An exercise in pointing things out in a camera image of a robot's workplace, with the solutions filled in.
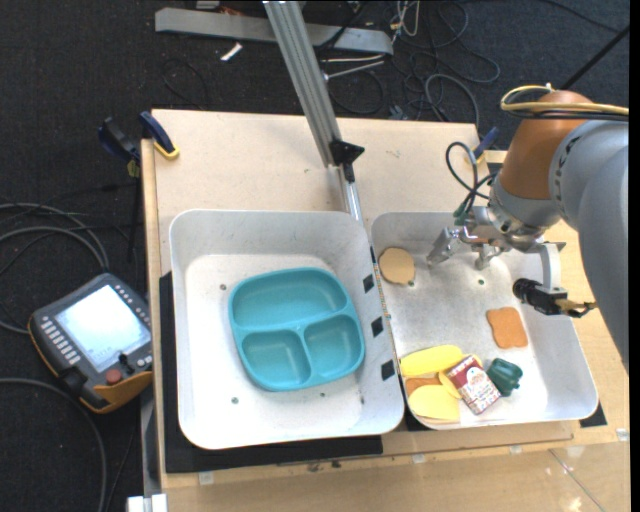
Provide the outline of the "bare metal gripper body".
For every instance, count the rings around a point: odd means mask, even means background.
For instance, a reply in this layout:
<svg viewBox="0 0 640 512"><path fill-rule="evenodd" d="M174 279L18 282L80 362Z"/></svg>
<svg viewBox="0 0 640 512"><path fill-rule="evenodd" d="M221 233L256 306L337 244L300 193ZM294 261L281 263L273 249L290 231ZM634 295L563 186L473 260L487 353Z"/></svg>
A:
<svg viewBox="0 0 640 512"><path fill-rule="evenodd" d="M473 206L460 226L448 229L448 237L472 246L503 251L531 252L544 242L546 208L542 204Z"/></svg>

